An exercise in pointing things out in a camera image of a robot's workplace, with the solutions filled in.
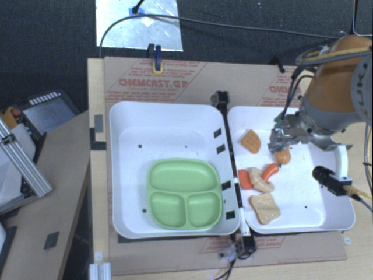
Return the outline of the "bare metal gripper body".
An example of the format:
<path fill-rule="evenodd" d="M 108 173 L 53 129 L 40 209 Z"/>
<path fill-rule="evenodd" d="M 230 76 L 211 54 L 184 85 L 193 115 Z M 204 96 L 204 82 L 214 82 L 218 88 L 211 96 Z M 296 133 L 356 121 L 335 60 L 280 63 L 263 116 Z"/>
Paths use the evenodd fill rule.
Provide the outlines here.
<path fill-rule="evenodd" d="M 292 145 L 313 144 L 323 151 L 335 149 L 333 132 L 318 126 L 308 114 L 286 115 L 280 129 L 282 129 L 282 137 L 284 135 L 293 137 Z"/>

